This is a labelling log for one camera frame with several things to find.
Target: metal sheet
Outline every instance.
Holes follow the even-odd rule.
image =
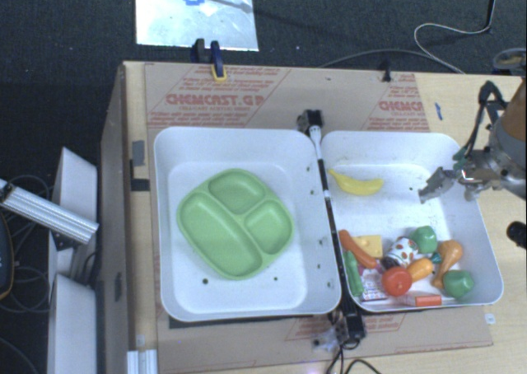
[[[258,51],[252,0],[136,0],[138,44]]]

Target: yellow cheese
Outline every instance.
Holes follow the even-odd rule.
[[[380,235],[354,236],[353,239],[357,245],[373,258],[382,258],[382,238]]]

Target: toy tomato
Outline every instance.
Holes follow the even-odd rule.
[[[412,276],[403,267],[396,266],[386,270],[382,275],[382,286],[392,297],[404,295],[412,286]]]

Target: toy banana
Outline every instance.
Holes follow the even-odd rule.
[[[346,176],[329,169],[328,173],[335,178],[342,191],[354,195],[372,195],[382,188],[384,181],[381,178],[373,180],[356,180],[351,176]]]

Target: cardboard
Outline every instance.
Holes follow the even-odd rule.
[[[161,129],[174,124],[293,129],[296,117],[305,109],[323,111],[325,133],[335,129],[427,131],[429,126],[414,74],[393,73],[394,80],[385,83],[381,72],[231,66],[226,70],[228,81],[216,83],[208,65],[125,63],[112,99],[114,102],[122,98],[125,102],[123,120],[114,119],[105,127],[103,148],[112,164],[118,166],[119,158],[122,160],[125,174],[125,210],[114,213],[127,218],[119,222],[127,227],[123,229],[128,249],[126,257],[122,257],[128,259],[128,309],[122,309],[128,314],[125,331],[129,331],[130,349],[134,345],[138,349],[157,348],[161,373],[324,361],[333,356],[313,349],[313,339],[329,327],[326,316],[207,325],[183,325],[169,319],[159,302],[159,238],[156,218],[152,216],[156,214],[156,194],[155,185],[150,182],[152,141]],[[116,128],[115,123],[123,126]],[[124,131],[122,148],[113,144],[117,153],[111,149],[113,129]],[[143,159],[134,160],[133,144],[138,143],[147,150]],[[122,178],[114,183],[122,188],[121,181]],[[103,194],[110,192],[115,194],[108,189]],[[118,234],[119,230],[112,228],[112,235]],[[124,248],[123,244],[115,246]],[[122,268],[122,261],[109,261],[115,259],[114,249],[111,250],[103,252],[103,268],[105,261],[107,265],[121,264]],[[109,281],[114,272],[115,269],[107,269],[103,276]],[[111,301],[112,296],[105,296],[105,300]],[[111,314],[113,305],[106,304]],[[105,318],[111,314],[107,311]],[[119,317],[121,322],[126,318],[122,314]],[[117,335],[124,333],[122,325],[110,325],[116,321],[106,321],[106,358],[122,361],[124,356],[116,344],[111,345],[115,353],[108,352],[111,338],[121,340],[118,348],[122,349],[126,337]],[[482,307],[366,316],[365,322],[367,336],[350,356],[492,344]]]

